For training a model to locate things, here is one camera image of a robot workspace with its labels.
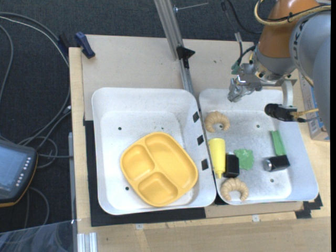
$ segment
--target blue clip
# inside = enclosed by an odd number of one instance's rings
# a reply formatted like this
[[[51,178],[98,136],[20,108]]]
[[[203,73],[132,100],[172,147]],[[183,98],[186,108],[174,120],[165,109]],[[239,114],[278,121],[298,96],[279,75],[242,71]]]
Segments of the blue clip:
[[[90,59],[92,57],[94,57],[96,54],[93,52],[93,50],[90,47],[90,44],[88,42],[88,39],[86,38],[85,34],[83,34],[81,31],[76,33],[75,35],[75,40],[77,41],[77,43],[83,47],[82,52],[84,53],[84,55]]]

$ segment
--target white tray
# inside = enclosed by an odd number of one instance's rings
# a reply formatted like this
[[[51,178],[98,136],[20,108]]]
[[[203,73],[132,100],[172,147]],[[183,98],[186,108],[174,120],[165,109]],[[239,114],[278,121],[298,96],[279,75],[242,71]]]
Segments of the white tray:
[[[182,89],[101,88],[92,96],[96,141],[98,200],[109,214],[122,215],[177,208],[204,207],[216,197],[216,186],[203,136],[196,99]],[[170,134],[198,169],[195,186],[174,203],[153,207],[132,189],[120,169],[120,156],[152,132]],[[202,170],[202,161],[208,168]]]
[[[226,153],[238,149],[253,151],[254,166],[240,169],[239,179],[249,188],[249,197],[242,202],[239,192],[231,192],[231,201],[226,201],[220,189],[226,178],[216,179],[220,197],[229,204],[253,204],[286,201],[309,201],[316,198],[318,185],[312,170],[301,133],[296,122],[283,122],[264,113],[269,103],[282,104],[282,92],[262,90],[244,96],[239,102],[227,99],[227,89],[207,89],[200,93],[199,104],[203,119],[211,111],[219,111],[229,117],[230,129],[206,132],[207,139],[223,138]],[[270,131],[278,130],[284,142],[290,166],[281,171],[267,172],[263,160],[276,156]]]

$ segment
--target cardboard box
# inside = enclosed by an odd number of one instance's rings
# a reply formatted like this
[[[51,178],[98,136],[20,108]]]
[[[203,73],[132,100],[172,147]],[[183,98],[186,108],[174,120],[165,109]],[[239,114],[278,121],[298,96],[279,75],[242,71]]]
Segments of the cardboard box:
[[[318,106],[315,101],[314,88],[309,85],[301,73],[299,73],[299,76],[305,110],[317,108]],[[316,119],[316,117],[318,117],[318,112],[308,113],[306,116],[307,119],[313,119],[308,122],[310,137],[313,140],[330,141],[322,120],[320,118]]]

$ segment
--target black corner bracket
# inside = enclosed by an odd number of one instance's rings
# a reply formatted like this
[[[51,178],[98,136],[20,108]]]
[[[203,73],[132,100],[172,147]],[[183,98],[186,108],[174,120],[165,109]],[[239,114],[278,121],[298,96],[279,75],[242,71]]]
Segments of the black corner bracket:
[[[188,59],[195,54],[193,50],[187,49],[183,46],[178,46],[176,48],[179,60],[183,59],[184,68],[189,69]]]
[[[295,211],[296,218],[311,218],[312,210],[320,210],[322,204],[320,194],[314,199],[313,202],[303,202],[303,210]]]

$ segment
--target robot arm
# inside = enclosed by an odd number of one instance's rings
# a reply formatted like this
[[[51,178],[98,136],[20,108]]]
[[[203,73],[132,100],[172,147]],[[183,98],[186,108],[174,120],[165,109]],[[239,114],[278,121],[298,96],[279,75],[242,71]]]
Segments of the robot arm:
[[[236,78],[231,79],[228,99],[239,101],[244,95],[260,91],[264,86],[287,87],[288,76],[298,69],[313,80],[314,92],[330,136],[330,33],[331,6],[315,0],[277,0],[268,20],[261,19],[258,6],[255,15],[265,24],[258,45],[248,64],[242,64]],[[292,121],[296,111],[292,103],[265,109],[270,116]]]

